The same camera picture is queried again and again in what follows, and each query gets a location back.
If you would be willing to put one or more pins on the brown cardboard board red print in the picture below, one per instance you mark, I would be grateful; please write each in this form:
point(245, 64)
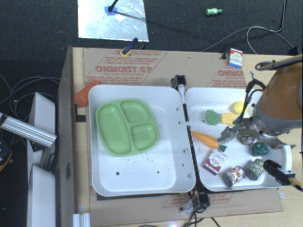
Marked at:
point(151, 67)

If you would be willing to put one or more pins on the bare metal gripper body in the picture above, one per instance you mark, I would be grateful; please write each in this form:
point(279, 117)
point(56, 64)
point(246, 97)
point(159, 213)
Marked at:
point(270, 139)

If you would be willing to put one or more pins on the red and white can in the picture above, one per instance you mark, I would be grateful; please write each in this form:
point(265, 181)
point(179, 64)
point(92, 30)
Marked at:
point(235, 175)

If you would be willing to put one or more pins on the green divided plate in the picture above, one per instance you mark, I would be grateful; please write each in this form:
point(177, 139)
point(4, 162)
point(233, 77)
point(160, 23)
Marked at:
point(125, 126)

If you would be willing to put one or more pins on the yellow lemon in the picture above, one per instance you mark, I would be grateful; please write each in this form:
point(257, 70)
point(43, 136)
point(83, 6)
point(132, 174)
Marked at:
point(238, 107)

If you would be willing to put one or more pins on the dark green broccoli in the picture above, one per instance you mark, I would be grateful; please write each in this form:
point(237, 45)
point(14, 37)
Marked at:
point(259, 149)

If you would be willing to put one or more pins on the red and white carton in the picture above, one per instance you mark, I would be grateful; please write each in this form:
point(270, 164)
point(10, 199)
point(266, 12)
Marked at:
point(215, 161)

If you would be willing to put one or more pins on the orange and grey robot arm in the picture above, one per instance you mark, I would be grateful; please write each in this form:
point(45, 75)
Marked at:
point(281, 96)

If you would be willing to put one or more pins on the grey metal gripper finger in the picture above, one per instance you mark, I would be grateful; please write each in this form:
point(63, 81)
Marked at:
point(227, 135)
point(247, 133)

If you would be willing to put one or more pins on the green and white can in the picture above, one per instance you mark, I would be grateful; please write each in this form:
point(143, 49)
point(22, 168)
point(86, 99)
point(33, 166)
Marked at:
point(255, 168)

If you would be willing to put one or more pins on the black cylinder on white bracket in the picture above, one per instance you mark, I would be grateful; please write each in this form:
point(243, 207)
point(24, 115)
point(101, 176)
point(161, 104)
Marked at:
point(277, 170)

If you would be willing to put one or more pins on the purple silver packet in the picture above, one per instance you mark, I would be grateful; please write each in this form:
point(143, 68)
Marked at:
point(248, 141)

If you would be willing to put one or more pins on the yellow corn with green leaves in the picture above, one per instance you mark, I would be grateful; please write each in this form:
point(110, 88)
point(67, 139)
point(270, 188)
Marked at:
point(222, 117)

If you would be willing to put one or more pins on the green bottle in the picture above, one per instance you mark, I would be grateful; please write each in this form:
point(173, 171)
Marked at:
point(213, 11)

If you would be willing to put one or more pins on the red orange toy sausage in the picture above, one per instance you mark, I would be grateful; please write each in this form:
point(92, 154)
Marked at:
point(84, 96)

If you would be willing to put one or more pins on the thin black and white rod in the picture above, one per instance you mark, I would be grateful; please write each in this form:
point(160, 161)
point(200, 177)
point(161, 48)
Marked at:
point(189, 131)

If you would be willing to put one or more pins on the orange carrot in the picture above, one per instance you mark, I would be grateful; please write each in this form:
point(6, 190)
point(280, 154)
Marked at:
point(204, 138)

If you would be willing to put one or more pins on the blue white red carton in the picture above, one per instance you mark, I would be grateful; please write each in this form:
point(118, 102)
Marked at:
point(235, 58)

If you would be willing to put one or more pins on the white plastic tray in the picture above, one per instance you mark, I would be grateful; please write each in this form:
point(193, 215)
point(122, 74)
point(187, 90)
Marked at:
point(142, 174)
point(239, 155)

